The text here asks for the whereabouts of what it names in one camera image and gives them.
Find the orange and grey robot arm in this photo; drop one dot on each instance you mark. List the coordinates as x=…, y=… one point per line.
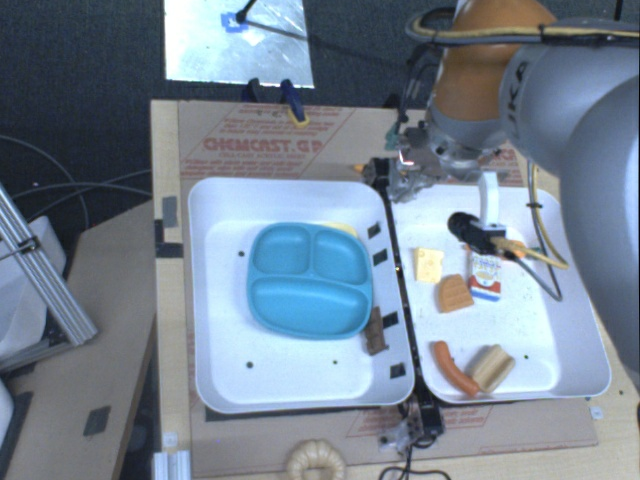
x=575, y=118

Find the thin black rod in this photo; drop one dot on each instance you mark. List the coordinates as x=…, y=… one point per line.
x=404, y=298

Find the orange bread slice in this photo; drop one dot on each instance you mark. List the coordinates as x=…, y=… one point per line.
x=454, y=294

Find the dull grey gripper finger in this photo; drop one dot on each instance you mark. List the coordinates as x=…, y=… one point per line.
x=421, y=182
x=400, y=192

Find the white plastic tray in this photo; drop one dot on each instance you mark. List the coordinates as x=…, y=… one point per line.
x=290, y=373
x=545, y=328

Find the yellow flat toy piece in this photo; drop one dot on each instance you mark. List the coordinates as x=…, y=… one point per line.
x=342, y=228

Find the black cylinder on white bracket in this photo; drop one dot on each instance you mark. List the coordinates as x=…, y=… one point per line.
x=475, y=230

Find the blue divided plate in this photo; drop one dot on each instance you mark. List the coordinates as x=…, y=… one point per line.
x=305, y=298

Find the brown cardboard board, red print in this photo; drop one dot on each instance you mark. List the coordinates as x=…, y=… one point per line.
x=260, y=143

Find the yellow cheese wedge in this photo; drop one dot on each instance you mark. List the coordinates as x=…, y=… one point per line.
x=429, y=265

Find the beige hot dog bun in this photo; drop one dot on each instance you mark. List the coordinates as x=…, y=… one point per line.
x=492, y=368

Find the orange sausage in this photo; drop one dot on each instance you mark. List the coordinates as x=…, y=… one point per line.
x=452, y=370

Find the white red blue carton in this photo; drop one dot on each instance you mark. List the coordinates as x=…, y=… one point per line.
x=485, y=280

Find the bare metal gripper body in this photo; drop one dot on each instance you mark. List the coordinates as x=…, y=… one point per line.
x=425, y=160

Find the brown chocolate bar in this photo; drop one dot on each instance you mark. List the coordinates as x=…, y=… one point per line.
x=375, y=335

